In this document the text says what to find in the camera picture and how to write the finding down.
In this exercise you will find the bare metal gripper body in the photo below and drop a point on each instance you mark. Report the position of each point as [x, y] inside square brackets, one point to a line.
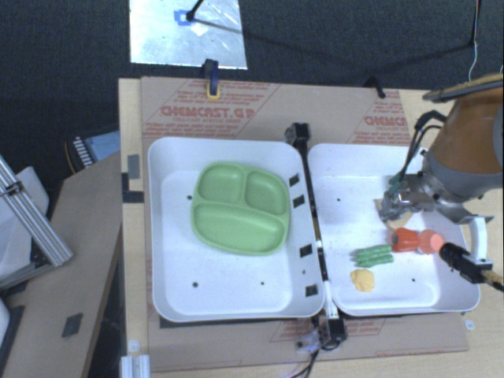
[423, 197]

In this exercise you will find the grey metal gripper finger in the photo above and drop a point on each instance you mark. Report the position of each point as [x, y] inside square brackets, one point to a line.
[402, 212]
[386, 210]

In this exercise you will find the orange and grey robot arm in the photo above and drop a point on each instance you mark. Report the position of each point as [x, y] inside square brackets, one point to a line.
[468, 140]

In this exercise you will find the tan toy bread slice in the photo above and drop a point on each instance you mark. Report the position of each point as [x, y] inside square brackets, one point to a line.
[397, 223]

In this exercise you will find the red toy pepper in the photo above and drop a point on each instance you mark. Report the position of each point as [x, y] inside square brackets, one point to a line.
[405, 240]

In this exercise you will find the green toy beans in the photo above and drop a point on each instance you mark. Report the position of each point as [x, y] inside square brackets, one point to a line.
[373, 255]

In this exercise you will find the thin black and white rod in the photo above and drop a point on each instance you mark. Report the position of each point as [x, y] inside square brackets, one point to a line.
[313, 215]

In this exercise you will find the yellow toy cauliflower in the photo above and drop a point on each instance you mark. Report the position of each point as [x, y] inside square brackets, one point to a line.
[362, 280]

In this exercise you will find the white plastic tray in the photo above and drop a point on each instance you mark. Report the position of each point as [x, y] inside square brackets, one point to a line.
[236, 282]
[397, 293]

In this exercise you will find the green divided plate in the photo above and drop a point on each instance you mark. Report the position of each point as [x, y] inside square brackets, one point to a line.
[240, 211]

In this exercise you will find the brown cardboard board, red print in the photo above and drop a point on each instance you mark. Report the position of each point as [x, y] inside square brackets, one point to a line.
[252, 108]

